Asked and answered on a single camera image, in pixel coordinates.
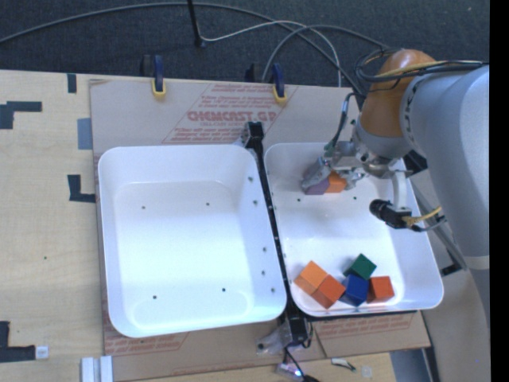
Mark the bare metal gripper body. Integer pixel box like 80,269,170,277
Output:
322,140,403,181

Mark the orange cube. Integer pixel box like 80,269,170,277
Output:
324,170,348,194
366,275,396,304
293,259,329,296
311,274,347,310

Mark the purple cube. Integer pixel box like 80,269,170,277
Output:
305,178,331,196

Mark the white plastic tray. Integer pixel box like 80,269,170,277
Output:
97,144,288,339
262,142,445,318

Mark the green cube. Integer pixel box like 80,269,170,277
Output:
342,252,378,281

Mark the blue cube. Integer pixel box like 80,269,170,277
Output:
339,273,371,307

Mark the brown cardboard board red print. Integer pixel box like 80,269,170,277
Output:
89,78,433,378

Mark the black cylinder on white bracket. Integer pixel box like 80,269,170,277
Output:
368,170,414,230

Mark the black block with wires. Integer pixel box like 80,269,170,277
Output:
242,120,266,149
285,312,310,346

